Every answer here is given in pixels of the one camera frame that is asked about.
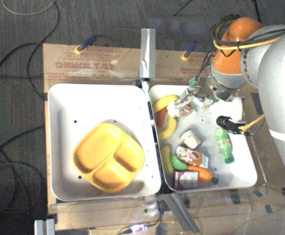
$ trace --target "metal bracket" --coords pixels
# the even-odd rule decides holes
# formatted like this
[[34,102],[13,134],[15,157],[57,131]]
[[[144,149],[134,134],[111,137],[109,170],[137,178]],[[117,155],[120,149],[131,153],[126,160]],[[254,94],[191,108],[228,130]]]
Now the metal bracket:
[[55,235],[54,219],[35,220],[35,235]]
[[142,29],[140,78],[156,76],[156,30]]
[[180,223],[184,232],[199,233],[200,230],[190,213],[187,211],[180,196],[174,192],[171,194],[163,194],[161,198],[166,202],[172,213],[175,215],[177,221]]

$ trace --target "carrot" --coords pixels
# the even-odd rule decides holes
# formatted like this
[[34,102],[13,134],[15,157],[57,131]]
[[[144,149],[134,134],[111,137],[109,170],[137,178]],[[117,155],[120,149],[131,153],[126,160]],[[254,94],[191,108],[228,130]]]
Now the carrot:
[[162,108],[160,111],[157,112],[156,115],[156,125],[161,127],[164,124],[164,118],[166,116],[167,113],[167,108],[164,107]]
[[188,171],[198,171],[199,175],[198,178],[202,181],[212,181],[215,185],[218,183],[219,179],[218,178],[214,178],[212,176],[212,173],[209,172],[207,169],[202,168],[202,167],[198,167],[198,166],[194,166],[194,165],[189,165],[187,168]]

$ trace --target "yellow divided tray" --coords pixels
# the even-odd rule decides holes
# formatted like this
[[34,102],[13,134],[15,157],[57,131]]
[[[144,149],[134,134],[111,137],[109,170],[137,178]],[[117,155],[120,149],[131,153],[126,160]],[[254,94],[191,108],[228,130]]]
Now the yellow divided tray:
[[144,152],[116,125],[100,123],[78,143],[73,163],[95,187],[115,193],[127,187],[141,170]]

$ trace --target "cucumber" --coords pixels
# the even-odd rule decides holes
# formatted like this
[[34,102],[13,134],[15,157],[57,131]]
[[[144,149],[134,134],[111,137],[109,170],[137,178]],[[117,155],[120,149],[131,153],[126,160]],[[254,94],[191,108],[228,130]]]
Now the cucumber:
[[176,170],[186,170],[188,168],[187,163],[180,160],[176,154],[171,155],[171,163]]

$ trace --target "snack box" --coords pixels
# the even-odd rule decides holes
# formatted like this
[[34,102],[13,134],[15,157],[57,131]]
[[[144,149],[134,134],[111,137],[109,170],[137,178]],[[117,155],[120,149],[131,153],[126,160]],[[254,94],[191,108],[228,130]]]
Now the snack box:
[[189,165],[198,167],[208,168],[209,158],[206,157],[202,152],[191,150],[185,147],[176,147],[176,155],[178,158]]

